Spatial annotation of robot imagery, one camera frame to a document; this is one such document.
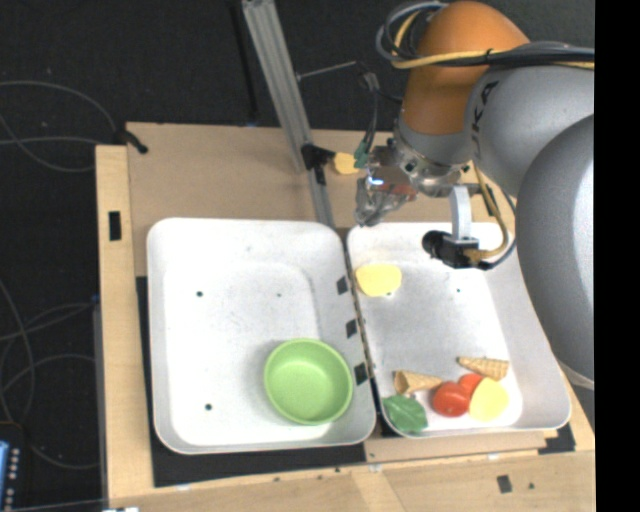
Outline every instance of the red tomato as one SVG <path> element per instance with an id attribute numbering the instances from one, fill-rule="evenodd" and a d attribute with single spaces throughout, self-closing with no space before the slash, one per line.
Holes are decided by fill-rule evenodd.
<path id="1" fill-rule="evenodd" d="M 469 392 L 469 396 L 471 396 L 482 379 L 484 379 L 482 375 L 467 373 L 458 379 L 458 384 L 465 388 Z"/>
<path id="2" fill-rule="evenodd" d="M 447 381 L 433 395 L 433 409 L 443 416 L 462 416 L 469 410 L 471 394 L 457 382 Z"/>

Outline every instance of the black floor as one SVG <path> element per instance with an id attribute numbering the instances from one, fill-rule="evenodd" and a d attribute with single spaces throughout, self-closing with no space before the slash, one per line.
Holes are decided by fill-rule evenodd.
<path id="1" fill-rule="evenodd" d="M 532 40 L 594 46 L 595 0 L 486 3 L 511 17 Z M 360 60 L 378 73 L 384 89 L 400 95 L 406 75 L 393 72 L 373 48 L 377 27 L 397 4 L 280 0 L 296 71 Z M 240 48 L 248 49 L 246 68 Z M 277 124 L 235 0 L 1 2 L 0 114 L 6 124 L 21 138 L 111 142 L 107 118 L 90 102 L 62 90 L 10 84 L 15 81 L 81 91 L 103 105 L 119 128 L 127 121 Z M 371 102 L 357 85 L 354 68 L 304 79 L 301 89 L 312 127 L 366 128 Z M 390 129 L 395 115 L 396 107 L 385 103 L 379 128 Z M 29 365 L 25 341 L 0 341 L 9 413 L 0 419 L 23 424 L 28 442 L 41 454 L 32 456 L 24 505 L 99 498 L 96 387 L 88 360 L 93 355 L 90 306 L 99 300 L 94 175 L 46 168 L 16 144 L 3 142 L 10 139 L 6 127 L 0 132 L 0 279 L 27 330 L 73 314 L 29 332 L 33 361 L 44 361 L 35 368 L 31 406 L 30 373 L 23 372 Z M 27 147 L 58 167 L 90 167 L 93 161 L 90 144 Z M 1 300 L 0 333 L 16 332 L 12 306 L 6 297 Z M 67 304 L 79 306 L 38 317 Z M 592 396 L 583 398 L 592 411 Z"/>

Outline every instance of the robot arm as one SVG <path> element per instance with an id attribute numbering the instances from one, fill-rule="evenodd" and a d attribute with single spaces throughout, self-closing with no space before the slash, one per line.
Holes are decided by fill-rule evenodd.
<path id="1" fill-rule="evenodd" d="M 436 13 L 417 53 L 456 56 L 449 64 L 462 55 L 460 67 L 420 66 L 418 59 L 429 57 L 403 56 L 399 40 L 387 42 L 390 52 L 382 48 L 394 19 L 426 7 Z M 452 197 L 455 221 L 465 204 L 455 200 L 460 170 L 473 162 L 518 198 L 518 256 L 534 308 L 559 359 L 593 379 L 594 73 L 550 65 L 556 55 L 593 54 L 568 56 L 565 45 L 530 43 L 502 14 L 466 0 L 403 4 L 378 34 L 378 47 L 396 67 L 416 67 L 393 139 L 368 155 L 356 220 L 374 225 L 424 194 Z M 495 56 L 498 65 L 468 65 L 475 61 L 465 60 L 467 52 L 484 53 L 481 63 Z M 477 244 L 455 232 L 429 233 L 423 245 L 451 266 L 479 266 L 468 257 Z"/>

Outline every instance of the green plate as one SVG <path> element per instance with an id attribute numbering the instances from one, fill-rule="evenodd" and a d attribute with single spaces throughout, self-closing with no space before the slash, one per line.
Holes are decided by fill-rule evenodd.
<path id="1" fill-rule="evenodd" d="M 278 412 L 303 425 L 335 421 L 353 396 L 344 358 L 326 343 L 307 338 L 287 341 L 271 352 L 264 386 Z"/>

